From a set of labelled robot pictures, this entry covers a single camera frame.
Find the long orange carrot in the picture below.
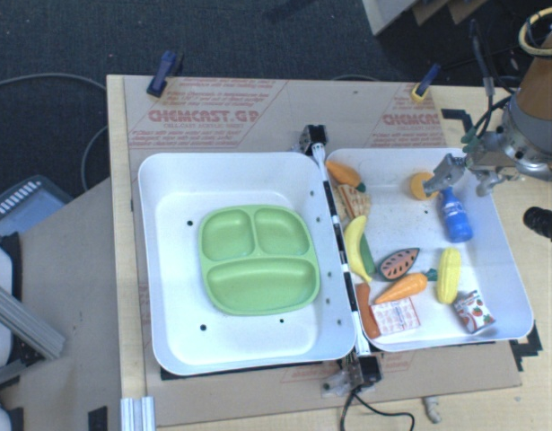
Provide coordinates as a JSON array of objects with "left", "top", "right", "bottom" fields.
[{"left": 373, "top": 268, "right": 439, "bottom": 306}]

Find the stubby orange carrot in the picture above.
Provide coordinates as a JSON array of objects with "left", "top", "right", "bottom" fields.
[{"left": 325, "top": 159, "right": 368, "bottom": 194}]

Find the orange and white packet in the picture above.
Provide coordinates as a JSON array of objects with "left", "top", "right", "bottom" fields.
[{"left": 369, "top": 296, "right": 422, "bottom": 338}]

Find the yellow banana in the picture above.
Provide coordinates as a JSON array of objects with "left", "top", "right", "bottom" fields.
[{"left": 343, "top": 215, "right": 374, "bottom": 285}]

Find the yellow corn cob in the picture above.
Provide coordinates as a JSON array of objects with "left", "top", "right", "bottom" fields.
[{"left": 436, "top": 247, "right": 462, "bottom": 305}]

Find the orange sausage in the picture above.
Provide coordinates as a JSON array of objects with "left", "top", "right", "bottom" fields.
[{"left": 355, "top": 282, "right": 381, "bottom": 340}]

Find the brown cardboard board red print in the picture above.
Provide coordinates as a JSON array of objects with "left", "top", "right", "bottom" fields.
[{"left": 122, "top": 75, "right": 524, "bottom": 427}]

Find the thin black and white rod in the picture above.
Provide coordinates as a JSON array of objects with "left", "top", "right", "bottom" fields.
[{"left": 311, "top": 143, "right": 372, "bottom": 356}]

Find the green divided plate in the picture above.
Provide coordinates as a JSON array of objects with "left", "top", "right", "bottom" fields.
[{"left": 197, "top": 204, "right": 322, "bottom": 317}]

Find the blue bottle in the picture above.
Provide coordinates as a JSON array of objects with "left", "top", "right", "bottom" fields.
[{"left": 438, "top": 187, "right": 475, "bottom": 244}]

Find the tan waffle biscuit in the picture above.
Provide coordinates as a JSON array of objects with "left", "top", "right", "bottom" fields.
[{"left": 335, "top": 183, "right": 372, "bottom": 222}]

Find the black cylinder on white bracket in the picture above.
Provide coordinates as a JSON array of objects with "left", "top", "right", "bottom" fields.
[{"left": 522, "top": 206, "right": 552, "bottom": 242}]

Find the yellow orange round slice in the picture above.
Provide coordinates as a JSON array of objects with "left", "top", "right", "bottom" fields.
[{"left": 409, "top": 172, "right": 440, "bottom": 202}]

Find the white plastic tray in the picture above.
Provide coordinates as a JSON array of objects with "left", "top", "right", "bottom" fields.
[
  {"left": 137, "top": 152, "right": 359, "bottom": 375},
  {"left": 324, "top": 147, "right": 535, "bottom": 354}
]

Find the watermelon slice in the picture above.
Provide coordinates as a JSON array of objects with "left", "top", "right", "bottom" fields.
[{"left": 376, "top": 247, "right": 422, "bottom": 283}]

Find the red and white carton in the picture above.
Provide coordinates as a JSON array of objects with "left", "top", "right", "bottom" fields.
[{"left": 451, "top": 289, "right": 497, "bottom": 335}]

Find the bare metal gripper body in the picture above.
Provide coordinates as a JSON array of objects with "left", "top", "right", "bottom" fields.
[{"left": 465, "top": 135, "right": 552, "bottom": 198}]

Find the green pea pod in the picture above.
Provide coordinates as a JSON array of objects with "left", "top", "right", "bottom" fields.
[{"left": 358, "top": 233, "right": 377, "bottom": 278}]

